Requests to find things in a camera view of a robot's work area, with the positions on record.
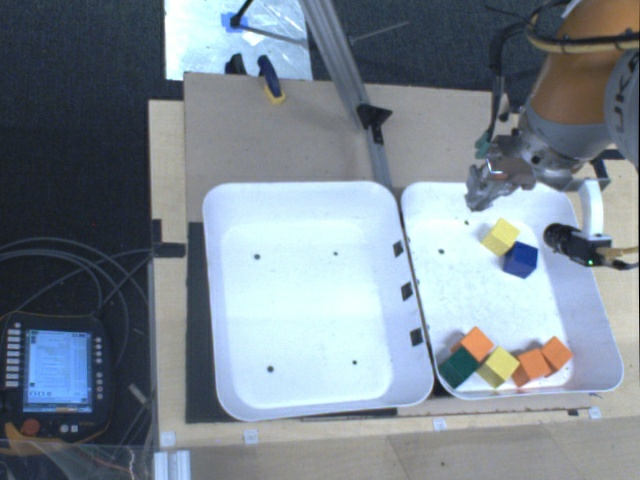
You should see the yellow cube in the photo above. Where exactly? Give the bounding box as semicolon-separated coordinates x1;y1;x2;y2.
474;346;521;389
481;217;521;258

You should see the white plastic tray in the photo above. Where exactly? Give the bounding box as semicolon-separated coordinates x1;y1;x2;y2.
201;181;435;423
399;181;625;401

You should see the blue cube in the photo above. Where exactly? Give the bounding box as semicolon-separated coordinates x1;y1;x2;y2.
502;240;540;280

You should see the green cube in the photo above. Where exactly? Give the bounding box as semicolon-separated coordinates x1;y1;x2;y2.
438;346;481;390

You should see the orange cube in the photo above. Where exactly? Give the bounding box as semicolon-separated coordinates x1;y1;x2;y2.
451;325;496;364
540;336;574;378
510;347;553;388

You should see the brown cardboard board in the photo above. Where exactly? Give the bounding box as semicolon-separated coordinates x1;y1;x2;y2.
183;71;594;418

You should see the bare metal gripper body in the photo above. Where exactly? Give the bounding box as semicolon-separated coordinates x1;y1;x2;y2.
486;134;586;192

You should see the black cylinder on white bracket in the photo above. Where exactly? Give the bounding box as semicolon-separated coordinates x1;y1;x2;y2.
543;178;614;269

